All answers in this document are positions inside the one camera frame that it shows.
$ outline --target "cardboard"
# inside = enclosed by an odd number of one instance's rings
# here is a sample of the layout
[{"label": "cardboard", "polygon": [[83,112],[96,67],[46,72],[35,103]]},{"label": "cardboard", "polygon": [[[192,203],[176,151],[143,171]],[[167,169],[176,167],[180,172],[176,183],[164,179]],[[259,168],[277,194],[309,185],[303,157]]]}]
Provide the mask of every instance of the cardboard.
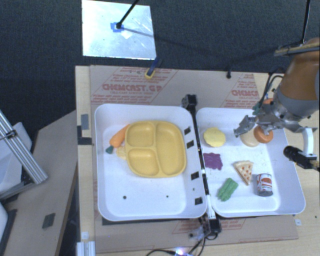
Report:
[{"label": "cardboard", "polygon": [[[151,80],[140,67],[91,66],[91,118],[103,103],[179,106],[186,94],[196,94],[196,109],[250,109],[260,99],[254,74],[234,72],[230,79],[224,72],[157,69]],[[95,139],[91,120],[92,140]],[[92,149],[95,248],[97,253],[190,247],[196,241],[190,232],[199,227],[197,219],[109,222],[97,208],[96,153]],[[293,240],[298,238],[292,215],[223,219],[222,232],[207,245]]]}]

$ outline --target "soda can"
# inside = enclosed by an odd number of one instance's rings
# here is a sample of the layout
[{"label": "soda can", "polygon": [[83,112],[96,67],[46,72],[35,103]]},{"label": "soda can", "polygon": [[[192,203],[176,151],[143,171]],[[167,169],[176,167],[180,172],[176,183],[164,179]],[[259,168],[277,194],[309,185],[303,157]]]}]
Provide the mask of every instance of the soda can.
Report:
[{"label": "soda can", "polygon": [[272,179],[268,173],[261,173],[256,176],[256,189],[258,196],[269,197],[273,194]]}]

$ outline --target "white tray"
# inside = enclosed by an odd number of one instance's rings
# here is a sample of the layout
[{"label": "white tray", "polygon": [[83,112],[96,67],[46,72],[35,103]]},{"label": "white tray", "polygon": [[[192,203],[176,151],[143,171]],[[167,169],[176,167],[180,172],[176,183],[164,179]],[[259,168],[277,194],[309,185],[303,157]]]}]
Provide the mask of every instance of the white tray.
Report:
[{"label": "white tray", "polygon": [[[98,209],[110,221],[189,219],[202,216],[207,201],[200,168],[197,141],[190,113],[178,106],[103,104],[94,115]],[[134,174],[127,161],[108,154],[110,138],[122,127],[137,121],[158,120],[175,124],[186,147],[185,170],[169,178],[146,178]]]},{"label": "white tray", "polygon": [[[248,147],[241,142],[240,137],[235,137],[233,131],[245,115],[251,116],[252,110],[202,108],[197,112],[202,154],[220,154],[223,164],[221,170],[205,169],[213,209],[226,218],[301,213],[306,202],[295,165],[283,154],[288,145],[284,130],[274,130],[274,138],[268,144]],[[217,127],[225,133],[226,142],[223,146],[213,148],[206,144],[203,133],[210,127]],[[233,167],[234,162],[242,160],[254,163],[249,186]],[[260,173],[272,175],[272,196],[257,195],[256,176]],[[229,200],[222,202],[218,200],[217,192],[227,178],[232,178],[239,186]]]}]

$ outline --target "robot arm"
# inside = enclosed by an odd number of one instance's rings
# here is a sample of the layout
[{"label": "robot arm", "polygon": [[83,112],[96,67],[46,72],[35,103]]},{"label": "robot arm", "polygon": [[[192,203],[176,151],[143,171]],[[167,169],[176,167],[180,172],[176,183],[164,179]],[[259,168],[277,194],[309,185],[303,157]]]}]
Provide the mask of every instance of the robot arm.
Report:
[{"label": "robot arm", "polygon": [[[314,38],[308,41],[307,45],[319,45],[320,39]],[[304,51],[292,59],[283,79],[277,89],[273,90],[273,99],[265,100],[265,95],[271,87],[275,75],[272,73],[264,90],[261,100],[253,107],[253,117],[245,116],[234,130],[238,137],[250,131],[255,124],[267,137],[272,130],[286,128],[293,133],[302,133],[303,151],[287,147],[284,155],[296,162],[302,168],[319,170],[317,156],[313,151],[313,132],[317,128],[302,127],[299,122],[310,117],[319,109],[319,47],[317,50]]]}]

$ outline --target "toy can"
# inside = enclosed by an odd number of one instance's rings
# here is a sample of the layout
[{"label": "toy can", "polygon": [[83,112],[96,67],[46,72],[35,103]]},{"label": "toy can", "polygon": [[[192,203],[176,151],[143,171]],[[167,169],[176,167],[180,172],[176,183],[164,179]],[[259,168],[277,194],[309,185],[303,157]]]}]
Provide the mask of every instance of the toy can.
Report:
[{"label": "toy can", "polygon": [[258,196],[269,197],[273,194],[272,177],[268,173],[261,173],[256,176],[256,189]]}]

